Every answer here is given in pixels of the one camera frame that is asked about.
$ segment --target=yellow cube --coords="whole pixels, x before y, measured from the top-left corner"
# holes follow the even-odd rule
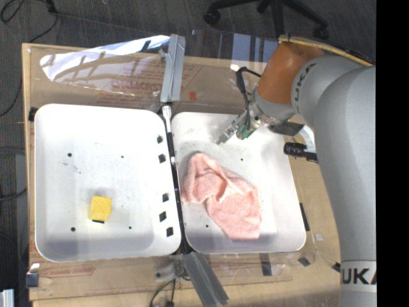
[[[105,222],[111,215],[111,198],[94,196],[89,205],[88,218],[93,221]]]

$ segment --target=gray carpet floor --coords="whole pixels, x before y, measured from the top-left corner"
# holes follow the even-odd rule
[[[10,0],[0,0],[3,7]],[[53,0],[60,17],[52,31],[36,43],[93,47],[123,42],[142,35],[183,33],[187,29],[210,29],[203,20],[216,0]],[[328,20],[327,43],[376,59],[376,0],[301,0]],[[11,16],[19,2],[4,13]],[[256,11],[257,3],[220,10],[217,31],[274,38],[270,9]],[[311,21],[284,7],[287,32],[313,38]],[[44,32],[55,21],[47,7],[26,1],[7,24],[0,23],[0,114],[7,110],[19,90],[21,78],[20,45]],[[0,117],[0,148],[24,149],[22,97]],[[0,154],[2,195],[15,193],[14,154]],[[0,202],[0,233],[17,243],[16,201]],[[10,240],[0,237],[0,290],[17,279],[17,257]]]

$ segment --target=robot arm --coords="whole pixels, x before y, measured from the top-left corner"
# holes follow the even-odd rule
[[[312,129],[307,148],[315,145],[339,234],[342,307],[376,306],[375,77],[375,66],[281,42],[252,95],[250,125],[228,132]],[[305,125],[290,123],[294,114]]]

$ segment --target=cardboard surface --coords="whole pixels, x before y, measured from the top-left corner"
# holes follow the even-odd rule
[[[35,191],[33,173],[35,131],[34,123],[28,120],[32,107],[39,108],[52,102],[106,106],[108,101],[101,99],[107,94],[106,92],[65,84],[58,86],[48,81],[46,77],[39,77],[38,58],[41,54],[33,54],[33,48],[43,51],[44,54],[49,54],[50,51],[80,50],[28,43],[22,46],[30,224],[29,264],[34,266],[38,263],[40,274],[38,288],[29,289],[30,300],[34,301],[34,306],[55,306],[57,302],[58,306],[130,306],[131,301],[135,306],[147,306],[151,293],[160,285],[160,282],[156,281],[155,270],[169,265],[169,257],[54,263],[44,259],[36,249],[33,194]],[[174,111],[193,109],[200,112],[230,113],[232,110],[240,110],[243,106],[242,97],[240,92],[235,91],[231,85],[231,81],[235,80],[235,75],[230,70],[231,63],[227,60],[217,60],[215,63],[212,59],[185,57],[185,64],[191,64],[191,66],[185,66],[187,75],[183,75],[188,84],[182,92],[182,101],[175,104]],[[255,69],[260,71],[260,65],[256,65]],[[226,97],[230,100],[224,102],[215,99],[214,94],[200,96],[202,90],[226,91],[228,92]],[[220,282],[226,286],[231,306],[247,306],[249,301],[263,306],[265,302],[275,299],[277,295],[277,301],[288,302],[288,306],[291,306],[289,302],[296,301],[304,291],[308,291],[306,296],[314,294],[319,296],[322,292],[325,293],[323,297],[327,297],[327,293],[337,296],[339,274],[331,269],[331,263],[339,261],[339,243],[320,168],[301,159],[290,159],[290,164],[298,197],[305,207],[311,227],[311,231],[307,232],[307,242],[298,253],[268,254],[269,268],[272,270],[269,276],[265,276],[263,265],[266,265],[266,262],[262,262],[260,255],[211,256],[210,264]],[[299,262],[304,260],[303,258],[307,259],[309,265],[305,266]],[[180,299],[178,306],[199,306],[197,294],[191,289],[191,283],[179,281],[178,288],[181,288],[178,292],[182,293],[175,294],[175,297],[180,297],[177,298]]]

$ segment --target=office chair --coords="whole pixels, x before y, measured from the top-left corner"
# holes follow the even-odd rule
[[[322,40],[326,40],[329,37],[329,33],[327,30],[328,22],[317,13],[312,11],[310,8],[308,8],[305,4],[301,3],[299,0],[220,0],[210,5],[206,15],[204,15],[204,21],[209,25],[214,26],[220,20],[220,12],[218,11],[218,9],[237,6],[239,4],[251,3],[255,1],[261,1],[257,7],[257,11],[260,13],[263,13],[268,6],[271,7],[276,38],[278,38],[281,34],[285,34],[284,15],[282,12],[283,4],[300,13],[304,17],[311,19],[313,22],[319,25],[319,27],[314,30],[315,37]]]

